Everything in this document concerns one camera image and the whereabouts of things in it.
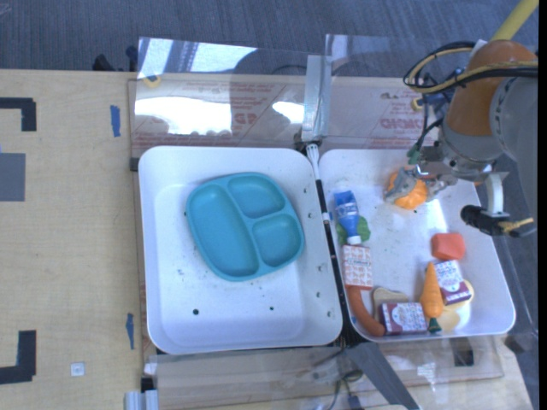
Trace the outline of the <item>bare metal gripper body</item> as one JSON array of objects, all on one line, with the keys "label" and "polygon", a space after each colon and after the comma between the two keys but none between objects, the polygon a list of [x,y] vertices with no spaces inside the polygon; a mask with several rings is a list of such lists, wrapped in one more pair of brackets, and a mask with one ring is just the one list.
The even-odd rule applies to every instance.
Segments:
[{"label": "bare metal gripper body", "polygon": [[482,169],[472,168],[462,171],[457,170],[456,166],[451,167],[440,161],[421,161],[415,166],[416,177],[423,183],[425,179],[440,179],[447,183],[447,187],[455,185],[459,180],[481,183],[490,173],[492,173],[491,165]]}]

